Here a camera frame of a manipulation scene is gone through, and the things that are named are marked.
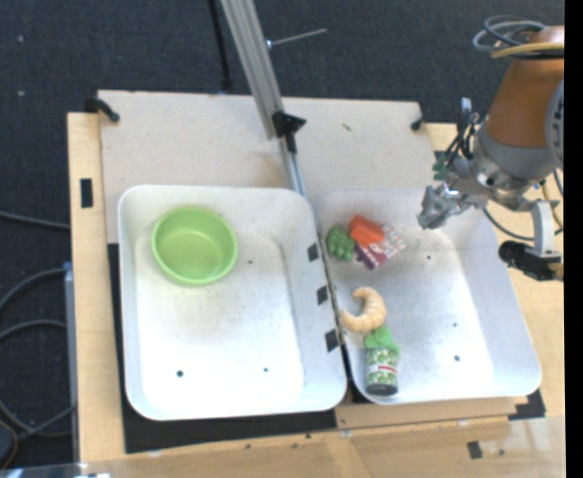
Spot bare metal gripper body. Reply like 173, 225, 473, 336
442, 159, 539, 213

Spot orange carton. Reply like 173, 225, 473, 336
348, 215, 387, 245

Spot green toy grapes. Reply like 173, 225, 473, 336
325, 225, 356, 262

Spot white plastic tray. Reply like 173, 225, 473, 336
117, 183, 349, 422
314, 186, 543, 406

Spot beige toy croissant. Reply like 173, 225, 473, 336
340, 286, 388, 335

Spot thin black rod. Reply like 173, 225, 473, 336
314, 212, 349, 352

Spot green can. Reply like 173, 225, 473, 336
364, 346, 402, 397

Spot green bowl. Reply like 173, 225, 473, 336
149, 205, 239, 288

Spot pale flat board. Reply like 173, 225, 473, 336
95, 90, 529, 430

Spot black cylinder on white bracket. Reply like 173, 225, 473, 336
498, 200, 564, 282

